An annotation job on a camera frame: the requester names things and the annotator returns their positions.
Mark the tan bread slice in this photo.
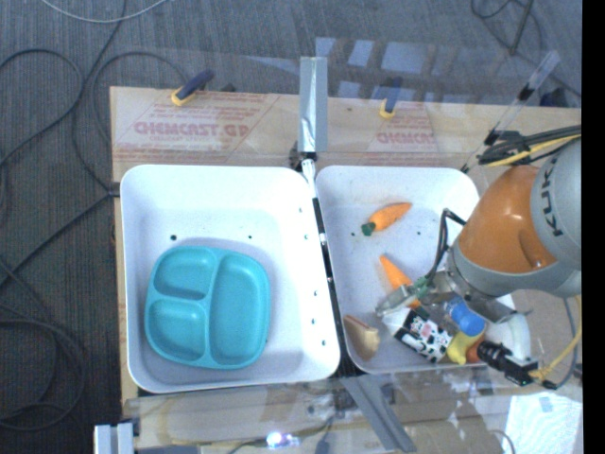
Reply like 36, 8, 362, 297
342, 313, 382, 362

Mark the orange carrot with green top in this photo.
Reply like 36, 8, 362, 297
360, 201, 413, 237

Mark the yellow rounded toy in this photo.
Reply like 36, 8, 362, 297
445, 330, 486, 366

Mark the orange pizza slice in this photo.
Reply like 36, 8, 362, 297
378, 253, 423, 309

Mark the black cylinder on white bracket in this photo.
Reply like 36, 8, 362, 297
476, 311, 541, 388

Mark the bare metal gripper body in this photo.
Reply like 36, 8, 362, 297
417, 270, 519, 324

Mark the cow print carton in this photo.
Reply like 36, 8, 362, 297
392, 306, 456, 365

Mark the blue divided plate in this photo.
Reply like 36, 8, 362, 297
143, 244, 272, 371

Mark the clear bottle with blue cap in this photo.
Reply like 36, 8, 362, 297
441, 295, 488, 339

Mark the brown cardboard board red print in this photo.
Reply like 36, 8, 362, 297
109, 86, 583, 449

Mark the white plastic tray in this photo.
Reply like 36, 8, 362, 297
314, 165, 522, 375
119, 164, 342, 394

